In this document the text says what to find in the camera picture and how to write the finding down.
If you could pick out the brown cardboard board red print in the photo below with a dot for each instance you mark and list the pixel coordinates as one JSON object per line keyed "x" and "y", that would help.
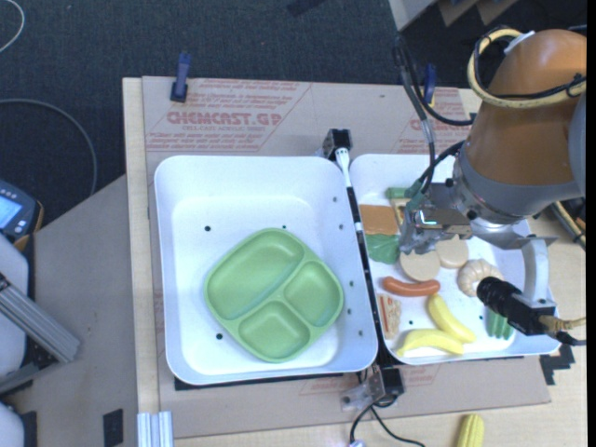
{"x": 279, "y": 114}

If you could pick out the thin black and white rod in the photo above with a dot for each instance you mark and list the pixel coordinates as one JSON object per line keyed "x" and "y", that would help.
{"x": 358, "y": 224}

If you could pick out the orange sausage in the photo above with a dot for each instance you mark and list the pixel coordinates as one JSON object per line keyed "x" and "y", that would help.
{"x": 412, "y": 287}

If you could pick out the small green toy block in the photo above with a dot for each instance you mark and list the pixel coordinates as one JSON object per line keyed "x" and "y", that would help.
{"x": 396, "y": 193}

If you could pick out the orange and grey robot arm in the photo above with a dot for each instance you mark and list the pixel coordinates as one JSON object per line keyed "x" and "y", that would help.
{"x": 526, "y": 124}

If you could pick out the white plastic tray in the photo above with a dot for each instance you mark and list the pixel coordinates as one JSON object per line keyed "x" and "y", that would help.
{"x": 465, "y": 347}
{"x": 261, "y": 193}

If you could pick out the yellow banana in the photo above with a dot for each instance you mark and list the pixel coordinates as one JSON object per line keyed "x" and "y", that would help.
{"x": 449, "y": 319}
{"x": 433, "y": 340}

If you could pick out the green divided plate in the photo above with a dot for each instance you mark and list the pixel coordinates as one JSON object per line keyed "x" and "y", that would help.
{"x": 261, "y": 273}

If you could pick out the black cylinder on white bracket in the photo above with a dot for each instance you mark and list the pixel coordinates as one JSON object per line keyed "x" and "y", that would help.
{"x": 521, "y": 307}

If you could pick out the green lettuce leaf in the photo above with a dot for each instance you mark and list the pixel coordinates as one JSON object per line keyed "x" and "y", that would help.
{"x": 382, "y": 248}

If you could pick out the yellow corn cob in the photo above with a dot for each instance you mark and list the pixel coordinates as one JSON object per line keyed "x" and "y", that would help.
{"x": 470, "y": 431}

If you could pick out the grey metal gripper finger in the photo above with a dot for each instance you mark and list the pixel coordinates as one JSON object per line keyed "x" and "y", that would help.
{"x": 409, "y": 242}
{"x": 428, "y": 244}

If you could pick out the beige round biscuit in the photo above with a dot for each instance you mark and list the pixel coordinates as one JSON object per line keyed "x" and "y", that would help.
{"x": 419, "y": 266}
{"x": 454, "y": 254}

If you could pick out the orange toast slice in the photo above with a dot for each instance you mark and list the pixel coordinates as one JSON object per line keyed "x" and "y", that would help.
{"x": 378, "y": 218}

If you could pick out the green bean pods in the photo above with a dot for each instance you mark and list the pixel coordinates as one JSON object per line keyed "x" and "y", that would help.
{"x": 497, "y": 326}

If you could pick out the pizza slice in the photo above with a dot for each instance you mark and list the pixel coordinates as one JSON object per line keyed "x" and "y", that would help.
{"x": 390, "y": 315}

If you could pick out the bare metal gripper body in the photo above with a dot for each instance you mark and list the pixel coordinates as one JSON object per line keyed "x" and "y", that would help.
{"x": 447, "y": 203}

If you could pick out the beige croissant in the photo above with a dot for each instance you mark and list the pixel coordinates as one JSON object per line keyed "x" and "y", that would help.
{"x": 472, "y": 273}

